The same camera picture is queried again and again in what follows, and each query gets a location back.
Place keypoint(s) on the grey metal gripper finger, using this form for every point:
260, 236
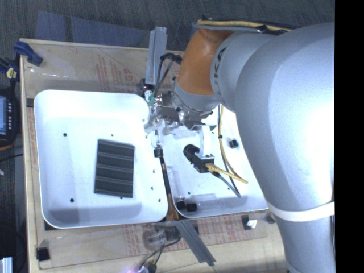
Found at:
161, 132
150, 126

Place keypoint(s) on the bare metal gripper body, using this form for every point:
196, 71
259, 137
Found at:
169, 111

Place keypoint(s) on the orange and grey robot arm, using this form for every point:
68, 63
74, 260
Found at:
278, 118

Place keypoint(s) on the thin black rod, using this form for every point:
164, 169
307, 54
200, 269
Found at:
166, 178

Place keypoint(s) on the black ridged rectangular pad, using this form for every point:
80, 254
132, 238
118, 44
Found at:
114, 168

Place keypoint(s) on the white plastic tray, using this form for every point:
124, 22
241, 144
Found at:
74, 112
204, 189

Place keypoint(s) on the pale wood board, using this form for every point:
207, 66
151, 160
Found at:
85, 64

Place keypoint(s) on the black cylinder on white bracket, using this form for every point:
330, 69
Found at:
199, 159

